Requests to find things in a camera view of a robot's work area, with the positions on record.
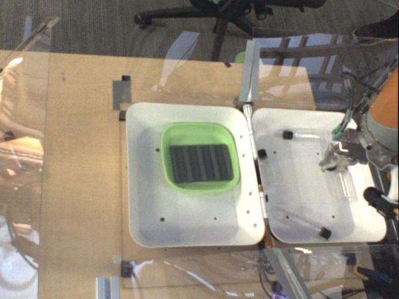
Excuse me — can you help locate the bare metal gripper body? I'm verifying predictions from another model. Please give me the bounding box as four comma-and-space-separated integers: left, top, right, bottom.
337, 128, 372, 167

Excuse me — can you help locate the clear plastic tube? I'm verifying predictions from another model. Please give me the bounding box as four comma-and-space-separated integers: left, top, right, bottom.
338, 170, 358, 202

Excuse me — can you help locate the white plastic tray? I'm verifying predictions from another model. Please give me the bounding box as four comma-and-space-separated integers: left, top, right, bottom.
125, 102, 266, 249
250, 107, 388, 244

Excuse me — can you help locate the clear tube with black cap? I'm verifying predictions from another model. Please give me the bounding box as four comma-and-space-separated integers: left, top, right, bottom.
281, 130, 322, 141
279, 209, 332, 240

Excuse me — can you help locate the thin black and white rod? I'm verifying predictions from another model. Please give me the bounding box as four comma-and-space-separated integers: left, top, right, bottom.
242, 103, 269, 249

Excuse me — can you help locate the black ribbed rack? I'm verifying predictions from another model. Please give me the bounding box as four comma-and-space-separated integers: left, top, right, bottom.
168, 143, 235, 184

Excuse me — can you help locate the green plastic bowl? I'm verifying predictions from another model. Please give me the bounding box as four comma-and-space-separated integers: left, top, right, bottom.
160, 121, 241, 194

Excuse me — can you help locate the black cylinder on white bracket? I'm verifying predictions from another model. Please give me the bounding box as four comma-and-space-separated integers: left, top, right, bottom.
363, 184, 399, 221

